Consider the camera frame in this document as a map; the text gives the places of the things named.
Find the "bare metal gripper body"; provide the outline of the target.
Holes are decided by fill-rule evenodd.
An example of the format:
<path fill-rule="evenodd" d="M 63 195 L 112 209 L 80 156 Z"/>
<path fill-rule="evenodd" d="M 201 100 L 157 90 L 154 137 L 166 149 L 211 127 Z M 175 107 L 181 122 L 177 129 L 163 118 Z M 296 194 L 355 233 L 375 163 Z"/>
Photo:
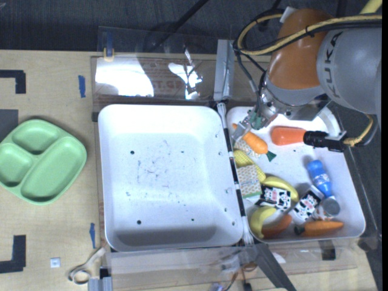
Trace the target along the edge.
<path fill-rule="evenodd" d="M 273 116 L 276 116 L 275 99 L 268 90 L 263 90 L 255 105 L 247 111 L 246 117 L 242 120 L 242 126 L 259 130 L 269 125 Z"/>

